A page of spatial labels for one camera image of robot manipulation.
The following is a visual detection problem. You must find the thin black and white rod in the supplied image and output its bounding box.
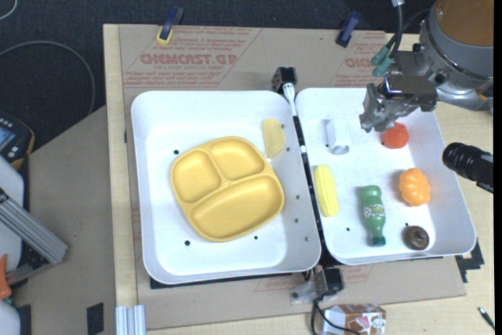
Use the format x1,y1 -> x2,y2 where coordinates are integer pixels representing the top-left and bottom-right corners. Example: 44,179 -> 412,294
282,83 -> 328,268

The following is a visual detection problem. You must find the black pen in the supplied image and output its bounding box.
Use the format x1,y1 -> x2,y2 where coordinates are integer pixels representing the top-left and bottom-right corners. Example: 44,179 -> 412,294
477,306 -> 495,329

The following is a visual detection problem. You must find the yellow divided plate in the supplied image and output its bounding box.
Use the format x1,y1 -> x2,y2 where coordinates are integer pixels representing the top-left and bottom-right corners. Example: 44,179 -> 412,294
169,135 -> 286,243

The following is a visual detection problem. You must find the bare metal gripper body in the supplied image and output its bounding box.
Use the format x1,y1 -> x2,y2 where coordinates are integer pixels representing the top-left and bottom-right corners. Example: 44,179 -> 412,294
382,26 -> 495,111

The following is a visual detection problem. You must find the brown and white carton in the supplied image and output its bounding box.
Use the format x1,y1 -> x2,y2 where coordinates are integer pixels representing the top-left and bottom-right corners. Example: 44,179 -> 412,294
321,303 -> 387,335

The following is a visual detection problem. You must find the green bottle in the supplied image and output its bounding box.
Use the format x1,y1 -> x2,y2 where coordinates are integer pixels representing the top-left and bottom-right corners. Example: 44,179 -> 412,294
359,184 -> 387,248

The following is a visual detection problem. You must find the orange red tomato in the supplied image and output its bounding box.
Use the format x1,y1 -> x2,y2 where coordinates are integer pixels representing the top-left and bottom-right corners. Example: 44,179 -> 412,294
380,122 -> 410,150

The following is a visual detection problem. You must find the brown cardboard board red print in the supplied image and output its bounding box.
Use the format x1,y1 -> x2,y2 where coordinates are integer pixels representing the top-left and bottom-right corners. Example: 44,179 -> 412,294
118,24 -> 468,331

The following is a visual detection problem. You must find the black block with thin wires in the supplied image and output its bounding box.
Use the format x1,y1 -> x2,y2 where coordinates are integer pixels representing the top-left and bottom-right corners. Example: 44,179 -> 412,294
289,266 -> 347,305
271,66 -> 296,93

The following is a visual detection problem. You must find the yellow corn cob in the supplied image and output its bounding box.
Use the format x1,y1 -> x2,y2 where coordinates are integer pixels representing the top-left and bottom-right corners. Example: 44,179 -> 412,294
313,164 -> 340,218

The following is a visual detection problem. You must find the white plastic tray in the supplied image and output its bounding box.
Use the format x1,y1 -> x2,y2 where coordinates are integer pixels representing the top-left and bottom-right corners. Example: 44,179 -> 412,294
293,86 -> 478,266
129,89 -> 323,286

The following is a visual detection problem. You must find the brown doughnut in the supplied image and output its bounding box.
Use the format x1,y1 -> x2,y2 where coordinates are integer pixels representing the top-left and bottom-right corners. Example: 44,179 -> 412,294
401,224 -> 431,251

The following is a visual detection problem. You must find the orange croissant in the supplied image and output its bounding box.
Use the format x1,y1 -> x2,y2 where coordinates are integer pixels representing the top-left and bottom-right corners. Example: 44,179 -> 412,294
398,167 -> 432,207

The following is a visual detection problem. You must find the black cylinder on white bracket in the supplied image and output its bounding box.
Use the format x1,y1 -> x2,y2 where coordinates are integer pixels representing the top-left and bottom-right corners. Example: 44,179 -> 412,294
442,142 -> 495,194

